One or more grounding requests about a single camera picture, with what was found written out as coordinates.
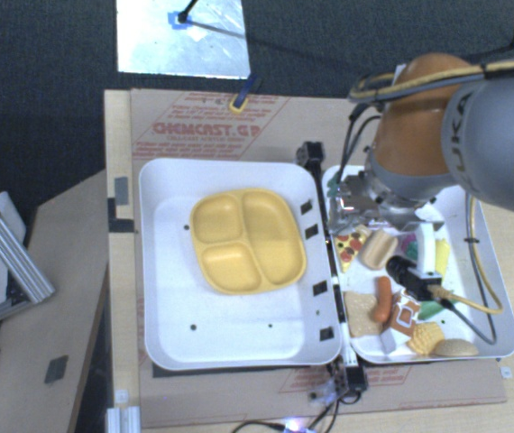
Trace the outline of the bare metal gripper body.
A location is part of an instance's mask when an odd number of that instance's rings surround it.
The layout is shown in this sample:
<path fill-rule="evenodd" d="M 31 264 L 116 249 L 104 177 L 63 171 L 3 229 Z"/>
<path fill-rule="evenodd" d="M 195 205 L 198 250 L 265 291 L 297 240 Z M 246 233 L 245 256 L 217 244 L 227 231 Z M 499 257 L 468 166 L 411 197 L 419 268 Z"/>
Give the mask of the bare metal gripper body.
<path fill-rule="evenodd" d="M 389 171 L 360 171 L 349 175 L 330 198 L 330 232 L 381 221 L 400 232 L 423 222 L 417 210 L 443 189 L 443 177 L 408 176 Z"/>

